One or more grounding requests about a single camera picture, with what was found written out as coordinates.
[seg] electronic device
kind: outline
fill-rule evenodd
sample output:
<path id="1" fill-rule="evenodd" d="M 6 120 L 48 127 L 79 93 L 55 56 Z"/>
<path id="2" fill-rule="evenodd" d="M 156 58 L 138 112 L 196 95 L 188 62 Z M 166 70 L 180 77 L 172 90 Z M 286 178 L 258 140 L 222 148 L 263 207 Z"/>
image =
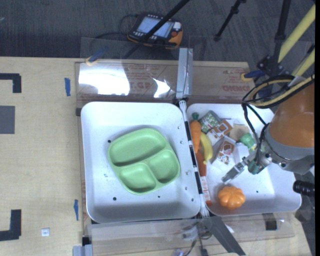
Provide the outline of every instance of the electronic device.
<path id="1" fill-rule="evenodd" d="M 163 18 L 158 14 L 143 12 L 137 17 L 127 34 L 127 38 L 135 43 L 142 42 L 147 46 L 165 45 L 167 49 L 177 48 L 182 41 L 183 28 L 179 21 L 172 18 L 164 23 L 147 41 L 142 41 L 146 34 Z"/>

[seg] toy pumpkin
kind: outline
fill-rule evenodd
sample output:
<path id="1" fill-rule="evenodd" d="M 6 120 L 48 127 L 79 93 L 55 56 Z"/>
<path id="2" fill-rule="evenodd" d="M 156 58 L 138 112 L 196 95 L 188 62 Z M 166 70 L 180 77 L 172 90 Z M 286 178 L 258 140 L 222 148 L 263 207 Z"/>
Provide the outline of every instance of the toy pumpkin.
<path id="1" fill-rule="evenodd" d="M 218 198 L 220 204 L 229 210 L 241 207 L 246 201 L 243 191 L 235 186 L 225 186 L 219 191 Z"/>

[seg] black tape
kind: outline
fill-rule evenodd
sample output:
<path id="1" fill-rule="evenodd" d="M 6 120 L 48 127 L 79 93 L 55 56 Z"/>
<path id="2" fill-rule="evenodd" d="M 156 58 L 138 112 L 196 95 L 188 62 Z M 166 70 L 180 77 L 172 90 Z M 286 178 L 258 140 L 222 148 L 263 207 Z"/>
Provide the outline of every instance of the black tape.
<path id="1" fill-rule="evenodd" d="M 0 80 L 12 80 L 12 92 L 21 93 L 21 75 L 18 73 L 0 73 Z"/>
<path id="2" fill-rule="evenodd" d="M 185 121 L 184 122 L 184 125 L 185 125 L 185 130 L 186 130 L 186 136 L 188 138 L 188 141 L 191 141 L 191 133 L 190 133 L 190 128 L 189 128 L 189 123 L 188 121 Z"/>
<path id="3" fill-rule="evenodd" d="M 199 194 L 203 194 L 204 192 L 202 191 L 199 172 L 196 171 L 194 174 L 195 174 L 196 185 L 198 186 L 198 192 Z"/>
<path id="4" fill-rule="evenodd" d="M 265 223 L 266 231 L 275 231 L 277 230 L 277 220 L 273 213 L 263 213 L 263 219 Z"/>
<path id="5" fill-rule="evenodd" d="M 82 110 L 81 107 L 77 107 L 77 108 L 75 109 L 75 115 L 76 115 L 77 117 L 81 117 L 81 110 Z"/>
<path id="6" fill-rule="evenodd" d="M 19 239 L 21 236 L 21 210 L 11 210 L 10 229 L 0 231 L 0 241 Z"/>
<path id="7" fill-rule="evenodd" d="M 195 157 L 195 154 L 194 154 L 194 148 L 191 145 L 189 145 L 189 149 L 190 149 L 190 155 L 191 155 L 191 158 L 192 158 L 193 167 L 197 167 L 197 161 L 196 161 L 196 157 Z"/>
<path id="8" fill-rule="evenodd" d="M 0 134 L 15 134 L 15 106 L 0 105 Z"/>

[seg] gray carpet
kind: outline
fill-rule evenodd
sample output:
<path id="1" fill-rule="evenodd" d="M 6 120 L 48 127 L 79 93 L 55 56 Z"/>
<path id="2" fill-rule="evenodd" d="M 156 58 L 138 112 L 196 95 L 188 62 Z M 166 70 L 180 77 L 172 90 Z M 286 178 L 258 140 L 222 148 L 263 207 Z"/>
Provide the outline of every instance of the gray carpet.
<path id="1" fill-rule="evenodd" d="M 272 55 L 274 37 L 278 29 L 282 1 L 249 0 L 239 7 L 222 34 L 214 41 L 236 0 L 193 0 L 174 18 L 183 24 L 182 47 L 194 50 L 200 61 L 246 61 L 252 70 L 266 55 Z M 127 41 L 126 33 L 141 12 L 165 15 L 178 0 L 1 0 L 0 56 L 12 57 L 88 57 L 82 38 L 95 38 L 111 33 L 103 39 Z M 305 16 L 312 0 L 291 1 L 285 33 L 288 36 Z M 302 35 L 282 64 L 289 73 L 302 60 L 315 42 L 315 23 Z M 154 51 L 151 58 L 163 54 Z M 312 66 L 307 72 L 314 72 Z M 304 199 L 301 221 L 312 254 L 315 255 L 315 215 L 310 202 Z"/>

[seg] white tray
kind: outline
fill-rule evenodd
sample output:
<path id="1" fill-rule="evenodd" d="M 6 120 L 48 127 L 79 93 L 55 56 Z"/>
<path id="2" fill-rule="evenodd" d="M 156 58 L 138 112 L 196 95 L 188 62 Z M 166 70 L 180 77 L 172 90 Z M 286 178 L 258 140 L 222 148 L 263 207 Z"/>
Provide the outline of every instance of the white tray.
<path id="1" fill-rule="evenodd" d="M 179 177 L 148 194 L 128 192 L 108 161 L 109 140 L 141 128 L 157 129 L 180 163 Z M 81 111 L 86 207 L 98 223 L 184 219 L 200 210 L 182 112 L 169 103 L 90 102 Z"/>
<path id="2" fill-rule="evenodd" d="M 255 110 L 266 123 L 269 123 L 274 116 L 270 109 L 255 108 Z M 247 124 L 240 104 L 192 104 L 187 109 L 187 117 L 191 121 L 193 112 L 198 112 L 201 118 L 208 111 L 214 111 L 221 119 L 238 120 L 241 124 Z M 264 125 L 250 109 L 248 109 L 248 118 L 255 131 L 260 135 Z M 271 163 L 256 175 L 245 170 L 228 184 L 242 189 L 246 196 L 246 202 L 240 208 L 228 210 L 220 205 L 218 199 L 219 191 L 225 186 L 221 178 L 227 171 L 210 166 L 207 168 L 206 178 L 213 202 L 209 210 L 215 215 L 234 216 L 291 212 L 297 210 L 302 203 L 301 195 L 293 191 L 293 183 L 296 180 L 294 173 L 282 170 L 277 164 Z"/>

